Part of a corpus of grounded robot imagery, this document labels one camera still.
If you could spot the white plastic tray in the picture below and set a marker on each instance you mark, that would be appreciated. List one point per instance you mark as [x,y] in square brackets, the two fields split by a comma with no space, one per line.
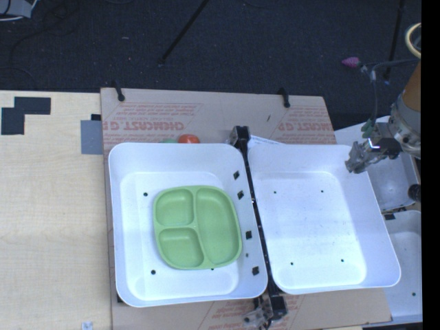
[137,218]
[319,225]

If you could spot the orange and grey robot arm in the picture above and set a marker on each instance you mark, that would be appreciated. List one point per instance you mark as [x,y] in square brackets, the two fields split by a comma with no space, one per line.
[412,91]

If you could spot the black cylinder on white bracket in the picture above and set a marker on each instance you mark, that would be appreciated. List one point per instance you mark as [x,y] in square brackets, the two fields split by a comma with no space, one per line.
[415,192]

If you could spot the red round toy food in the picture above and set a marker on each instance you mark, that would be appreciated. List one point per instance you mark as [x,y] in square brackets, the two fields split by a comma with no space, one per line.
[189,139]

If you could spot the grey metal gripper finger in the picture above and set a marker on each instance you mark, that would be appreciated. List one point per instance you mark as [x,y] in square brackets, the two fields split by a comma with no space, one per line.
[366,158]
[353,156]

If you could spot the brown cardboard board red print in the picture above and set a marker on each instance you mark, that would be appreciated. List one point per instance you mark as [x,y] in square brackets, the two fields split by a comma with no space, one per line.
[213,115]

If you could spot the green round toy food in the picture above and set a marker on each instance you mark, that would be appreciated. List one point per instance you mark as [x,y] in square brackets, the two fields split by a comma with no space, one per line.
[168,141]

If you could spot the white paper label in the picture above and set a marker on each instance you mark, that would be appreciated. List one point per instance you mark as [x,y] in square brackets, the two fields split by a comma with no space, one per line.
[266,140]

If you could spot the purple toy grapes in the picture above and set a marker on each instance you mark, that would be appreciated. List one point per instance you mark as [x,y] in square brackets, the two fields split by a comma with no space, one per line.
[350,62]

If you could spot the green divided plate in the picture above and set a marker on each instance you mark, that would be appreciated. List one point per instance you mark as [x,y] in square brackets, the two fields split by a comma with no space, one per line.
[213,225]

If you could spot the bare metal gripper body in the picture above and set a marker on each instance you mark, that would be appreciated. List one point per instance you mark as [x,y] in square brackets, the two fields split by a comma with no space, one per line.
[390,147]

